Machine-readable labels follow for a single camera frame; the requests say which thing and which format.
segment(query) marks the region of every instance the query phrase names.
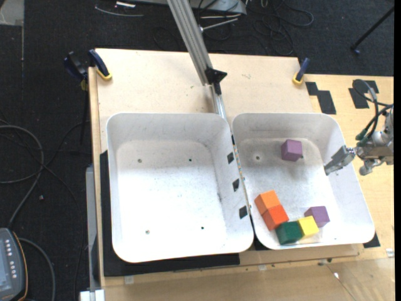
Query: block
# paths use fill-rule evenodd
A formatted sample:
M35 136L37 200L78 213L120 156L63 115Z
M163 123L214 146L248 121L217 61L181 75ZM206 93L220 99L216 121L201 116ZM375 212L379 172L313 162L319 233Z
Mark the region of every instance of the block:
M302 143L298 140L287 139L281 145L281 159L296 162L302 157Z
M283 205L273 206L262 215L263 221L266 223L269 231L276 229L281 223L289 220Z
M301 228L303 238L309 238L310 236L319 233L319 228L315 222L313 216L307 216L297 220L299 227Z
M273 208L277 205L281 205L276 191L272 189L271 191L259 194L255 199L256 207L259 213L263 215L269 208Z
M312 206L304 213L304 215L313 216L318 228L322 228L324 225L330 222L326 206Z
M281 245L295 243L303 237L297 221L280 224L276 228L276 234Z

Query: purple cube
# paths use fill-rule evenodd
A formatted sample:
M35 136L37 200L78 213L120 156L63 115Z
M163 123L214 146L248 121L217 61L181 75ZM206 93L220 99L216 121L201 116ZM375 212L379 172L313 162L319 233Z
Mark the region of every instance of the purple cube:
M305 213L305 216L313 216L315 219L318 228L324 227L327 223L330 222L330 218L327 214L326 206L312 206Z
M281 159L296 162L302 157L302 143L298 140L287 139L281 145Z

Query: red-orange cube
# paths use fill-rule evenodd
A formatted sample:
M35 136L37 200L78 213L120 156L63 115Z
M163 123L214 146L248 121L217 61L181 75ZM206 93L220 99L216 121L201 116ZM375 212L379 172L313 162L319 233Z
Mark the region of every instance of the red-orange cube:
M255 199L255 204L261 215L263 215L269 208L281 205L274 189L258 195Z
M268 226L269 231L275 230L281 223L289 221L287 212L283 205L269 208L263 215L263 221Z

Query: white bin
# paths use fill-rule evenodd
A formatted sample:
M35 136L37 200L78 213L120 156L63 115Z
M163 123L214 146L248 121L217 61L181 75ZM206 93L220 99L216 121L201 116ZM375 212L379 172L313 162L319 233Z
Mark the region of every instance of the white bin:
M337 122L325 114L241 114L232 123L255 234L274 250L370 241L375 227L352 164L326 176L323 166L345 144ZM304 158L281 159L281 144L300 140ZM269 231L255 198L274 189L289 220L311 206L326 206L330 222L311 238L280 245Z
M237 253L254 238L228 123L119 113L107 122L112 242L127 262Z

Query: wooden table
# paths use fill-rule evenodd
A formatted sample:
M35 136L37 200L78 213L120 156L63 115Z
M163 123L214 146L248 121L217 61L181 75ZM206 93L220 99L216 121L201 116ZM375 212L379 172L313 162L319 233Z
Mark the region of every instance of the wooden table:
M96 222L98 242L102 242L99 155L107 149L107 119L117 112L190 113L213 112L213 108L209 89L201 85L187 53L107 49L97 52L113 74L113 79L105 82L93 68L89 71ZM211 60L214 68L228 72L222 82L222 94L230 125L243 112L320 112L316 97L308 95L305 83L299 87L292 83L299 70L296 58L211 55ZM353 105L348 88L356 78L375 80L380 90L379 101L393 102L392 77L305 75L305 80L316 82L319 90L331 92L337 111L333 118L338 121L348 146L355 145L355 135L374 114L373 108L356 109ZM353 165L357 171L362 161L355 159ZM395 264L394 258L388 258L387 249L395 248L393 167L380 166L372 174L359 176L359 180L380 247L337 245L279 251L250 248L240 253L238 267L131 277L101 274L100 285L106 300L266 300L267 295L271 300L352 300L350 288L361 284L362 289L376 288L369 295L387 293L391 298L393 289L389 290L387 284L392 284ZM98 249L103 273L102 244L98 244ZM379 287L369 279L363 283L356 279L355 283L353 274L362 265L367 268L362 273L374 269L388 280ZM336 273L348 277L346 282L333 276L333 266L337 267ZM274 283L275 289L272 290L270 283Z

